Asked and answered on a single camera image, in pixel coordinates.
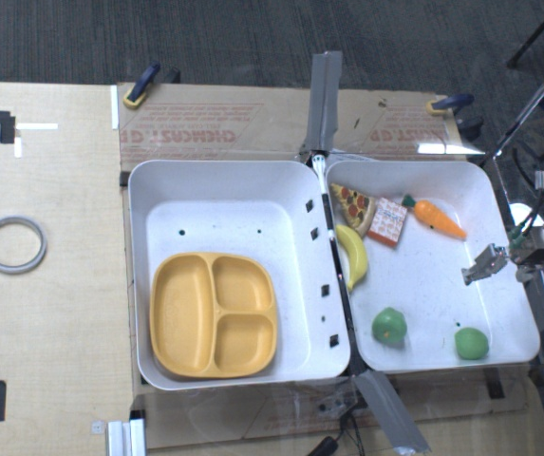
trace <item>blue clamp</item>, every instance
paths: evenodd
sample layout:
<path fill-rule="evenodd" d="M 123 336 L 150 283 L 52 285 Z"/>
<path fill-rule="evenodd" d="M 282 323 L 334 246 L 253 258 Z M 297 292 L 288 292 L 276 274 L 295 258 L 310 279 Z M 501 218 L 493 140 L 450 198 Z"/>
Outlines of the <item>blue clamp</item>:
<path fill-rule="evenodd" d="M 160 69 L 161 65 L 159 62 L 154 61 L 149 65 L 145 72 L 142 73 L 133 88 L 123 97 L 122 101 L 128 108 L 136 109 L 141 106 L 142 102 L 144 102 L 147 97 L 145 89 L 153 83 L 154 78 L 159 73 Z"/>
<path fill-rule="evenodd" d="M 468 93 L 451 95 L 437 102 L 429 101 L 425 104 L 425 111 L 432 116 L 444 115 L 449 108 L 453 109 L 453 115 L 457 115 L 462 108 L 471 105 L 474 102 L 474 96 Z"/>

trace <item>toy pizza slice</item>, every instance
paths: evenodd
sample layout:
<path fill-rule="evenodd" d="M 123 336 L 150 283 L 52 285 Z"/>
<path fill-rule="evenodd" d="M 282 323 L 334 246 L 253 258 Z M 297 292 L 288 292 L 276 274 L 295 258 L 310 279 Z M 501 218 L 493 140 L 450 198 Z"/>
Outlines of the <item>toy pizza slice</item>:
<path fill-rule="evenodd" d="M 375 216 L 375 199 L 339 184 L 331 184 L 330 189 L 341 205 L 347 224 L 361 237 L 366 235 Z"/>

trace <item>orange carrot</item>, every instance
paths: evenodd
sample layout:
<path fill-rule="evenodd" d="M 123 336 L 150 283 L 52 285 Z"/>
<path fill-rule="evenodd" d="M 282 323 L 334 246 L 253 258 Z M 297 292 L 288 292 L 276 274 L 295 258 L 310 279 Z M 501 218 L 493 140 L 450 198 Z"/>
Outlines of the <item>orange carrot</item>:
<path fill-rule="evenodd" d="M 453 235 L 455 237 L 465 239 L 466 233 L 458 227 L 458 225 L 449 217 L 447 217 L 443 211 L 433 204 L 432 202 L 421 199 L 415 201 L 409 195 L 406 195 L 403 199 L 403 206 L 413 208 L 413 213 L 415 217 L 427 224 L 430 228 L 434 230 L 439 230 L 448 235 Z"/>

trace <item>green ball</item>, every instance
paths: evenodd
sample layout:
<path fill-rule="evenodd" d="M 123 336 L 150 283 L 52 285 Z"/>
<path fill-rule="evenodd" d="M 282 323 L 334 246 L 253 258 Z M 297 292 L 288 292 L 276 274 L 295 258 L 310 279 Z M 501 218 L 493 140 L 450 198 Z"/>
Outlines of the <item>green ball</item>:
<path fill-rule="evenodd" d="M 373 319 L 373 336 L 386 344 L 400 343 L 406 336 L 404 314 L 394 308 L 385 308 Z"/>
<path fill-rule="evenodd" d="M 462 328 L 455 333 L 458 355 L 464 360 L 479 360 L 489 352 L 489 340 L 476 328 Z"/>

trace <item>wooden table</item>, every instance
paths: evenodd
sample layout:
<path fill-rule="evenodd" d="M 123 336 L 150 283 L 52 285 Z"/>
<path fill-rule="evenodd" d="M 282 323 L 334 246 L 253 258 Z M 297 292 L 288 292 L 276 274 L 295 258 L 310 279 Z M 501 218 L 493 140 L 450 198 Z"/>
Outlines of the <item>wooden table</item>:
<path fill-rule="evenodd" d="M 48 240 L 35 270 L 0 274 L 0 380 L 8 388 L 0 454 L 102 455 L 101 422 L 127 420 L 134 397 L 120 141 L 112 129 L 110 86 L 0 84 L 0 110 L 19 124 L 58 124 L 22 130 L 20 158 L 14 146 L 0 144 L 0 218 L 36 219 Z M 306 116 L 304 110 L 299 120 Z M 1 259 L 25 260 L 36 249 L 25 228 L 0 231 Z M 421 422 L 434 453 L 544 454 L 544 413 L 533 384 L 526 377 L 522 383 L 524 409 Z M 324 435 L 156 454 L 307 454 Z M 394 454 L 377 427 L 362 435 L 371 454 Z M 343 438 L 337 454 L 356 452 Z"/>

